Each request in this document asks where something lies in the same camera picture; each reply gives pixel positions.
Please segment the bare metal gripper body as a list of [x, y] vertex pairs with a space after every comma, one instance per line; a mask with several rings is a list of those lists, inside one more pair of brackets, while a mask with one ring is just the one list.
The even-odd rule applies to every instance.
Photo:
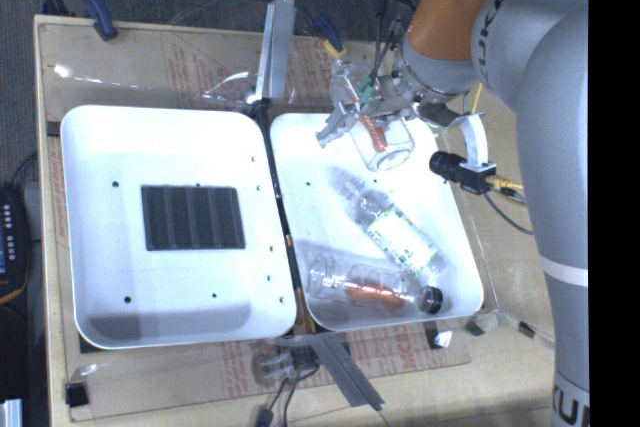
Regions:
[[368, 75], [357, 87], [358, 115], [373, 122], [422, 119], [453, 122], [454, 111], [447, 103], [454, 95], [420, 82], [409, 72], [373, 78]]

